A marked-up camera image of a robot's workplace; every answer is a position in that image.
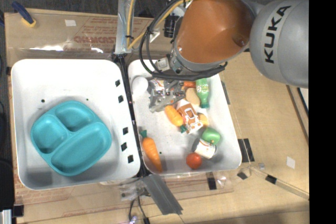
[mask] blue screwdriver handle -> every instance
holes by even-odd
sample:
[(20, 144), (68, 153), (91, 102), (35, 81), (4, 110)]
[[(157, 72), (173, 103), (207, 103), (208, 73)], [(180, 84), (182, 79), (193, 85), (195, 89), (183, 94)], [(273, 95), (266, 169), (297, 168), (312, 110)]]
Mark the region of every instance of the blue screwdriver handle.
[(26, 10), (26, 8), (23, 5), (21, 5), (18, 1), (13, 1), (12, 7), (14, 8), (14, 10), (19, 12), (21, 16), (23, 17), (23, 19), (25, 19), (27, 22), (29, 22), (30, 24), (34, 22), (33, 18), (31, 17), (29, 12)]

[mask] small black hole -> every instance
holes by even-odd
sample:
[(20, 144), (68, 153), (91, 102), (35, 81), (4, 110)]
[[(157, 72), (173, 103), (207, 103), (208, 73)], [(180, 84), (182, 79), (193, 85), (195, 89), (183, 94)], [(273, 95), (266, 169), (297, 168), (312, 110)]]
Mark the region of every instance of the small black hole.
[(132, 161), (134, 161), (133, 155), (128, 156), (127, 159), (128, 159), (128, 163), (131, 163)]
[(121, 145), (121, 151), (124, 151), (127, 148), (126, 142)]

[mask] clear packing tape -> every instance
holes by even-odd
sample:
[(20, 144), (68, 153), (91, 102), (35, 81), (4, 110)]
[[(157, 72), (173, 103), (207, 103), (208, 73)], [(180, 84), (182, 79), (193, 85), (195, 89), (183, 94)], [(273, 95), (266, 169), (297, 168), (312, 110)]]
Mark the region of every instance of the clear packing tape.
[[(30, 9), (34, 27), (19, 13), (5, 13), (7, 65), (21, 59), (107, 59), (115, 49), (117, 15)], [(152, 19), (134, 18), (138, 36)]]

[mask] teal divided plate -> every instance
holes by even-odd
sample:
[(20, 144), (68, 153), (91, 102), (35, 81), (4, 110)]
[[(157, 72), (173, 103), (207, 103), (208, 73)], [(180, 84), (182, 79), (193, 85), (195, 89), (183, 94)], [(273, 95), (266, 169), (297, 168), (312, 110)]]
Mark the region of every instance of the teal divided plate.
[(78, 101), (63, 102), (44, 113), (33, 124), (30, 138), (48, 165), (64, 176), (89, 169), (112, 143), (102, 120)]

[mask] carrot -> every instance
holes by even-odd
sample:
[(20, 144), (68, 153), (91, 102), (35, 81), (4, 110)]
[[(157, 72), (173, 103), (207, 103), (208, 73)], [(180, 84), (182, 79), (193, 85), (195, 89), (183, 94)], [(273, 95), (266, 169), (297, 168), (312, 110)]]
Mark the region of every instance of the carrot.
[(188, 88), (196, 88), (196, 82), (195, 81), (184, 81), (183, 86), (188, 87)]
[(164, 108), (169, 121), (175, 126), (179, 127), (183, 124), (183, 117), (178, 113), (178, 111), (172, 105), (166, 105)]
[(154, 139), (147, 137), (147, 130), (140, 132), (140, 134), (143, 137), (142, 148), (145, 151), (146, 156), (154, 164), (156, 169), (158, 169), (159, 172), (162, 172), (161, 160)]

